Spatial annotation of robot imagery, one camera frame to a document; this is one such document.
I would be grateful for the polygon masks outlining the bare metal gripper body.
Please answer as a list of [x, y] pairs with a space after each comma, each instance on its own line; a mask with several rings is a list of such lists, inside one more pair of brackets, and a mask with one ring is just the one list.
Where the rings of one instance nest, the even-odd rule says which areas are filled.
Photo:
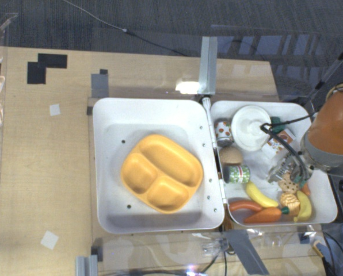
[[291, 171], [292, 181], [308, 181], [314, 171], [314, 161], [307, 152], [299, 151], [295, 156], [287, 153], [280, 161], [280, 173]]

